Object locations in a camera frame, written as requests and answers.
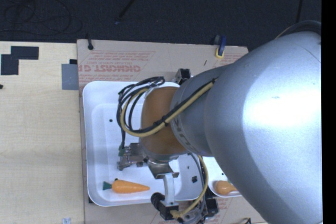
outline black fabric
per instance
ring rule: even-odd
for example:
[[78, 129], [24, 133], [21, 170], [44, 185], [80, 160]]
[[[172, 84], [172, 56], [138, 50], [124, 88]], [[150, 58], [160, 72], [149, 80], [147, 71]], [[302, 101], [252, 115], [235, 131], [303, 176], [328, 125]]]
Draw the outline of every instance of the black fabric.
[[[296, 22], [300, 0], [0, 0], [0, 40], [91, 39], [227, 45], [252, 50]], [[321, 0], [303, 0], [300, 20], [321, 21]]]

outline orange object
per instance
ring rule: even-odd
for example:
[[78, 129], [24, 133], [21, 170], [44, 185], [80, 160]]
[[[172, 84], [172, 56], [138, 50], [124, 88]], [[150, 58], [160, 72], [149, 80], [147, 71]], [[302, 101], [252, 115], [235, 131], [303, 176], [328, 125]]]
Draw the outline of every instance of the orange object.
[[215, 191], [220, 195], [226, 195], [231, 191], [237, 191], [237, 189], [230, 182], [219, 180], [215, 183]]
[[137, 193], [149, 189], [150, 188], [148, 186], [126, 180], [118, 179], [112, 183], [112, 190], [115, 191], [116, 193]]

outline cardboard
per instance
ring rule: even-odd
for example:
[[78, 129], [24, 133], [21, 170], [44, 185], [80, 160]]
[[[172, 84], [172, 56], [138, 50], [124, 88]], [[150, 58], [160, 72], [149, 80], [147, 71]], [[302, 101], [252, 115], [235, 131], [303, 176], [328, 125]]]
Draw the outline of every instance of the cardboard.
[[[192, 44], [162, 44], [154, 42], [77, 40], [78, 79], [81, 114], [82, 164], [85, 188], [85, 220], [87, 223], [168, 224], [152, 204], [99, 207], [89, 202], [86, 182], [86, 142], [83, 122], [82, 91], [91, 81], [141, 81], [164, 76], [173, 81], [179, 68], [190, 69], [195, 76], [203, 71], [230, 64], [248, 53], [246, 47], [226, 46], [224, 57], [216, 58], [218, 46]], [[264, 222], [260, 214], [243, 198], [217, 198], [220, 212], [206, 223], [233, 224]]]

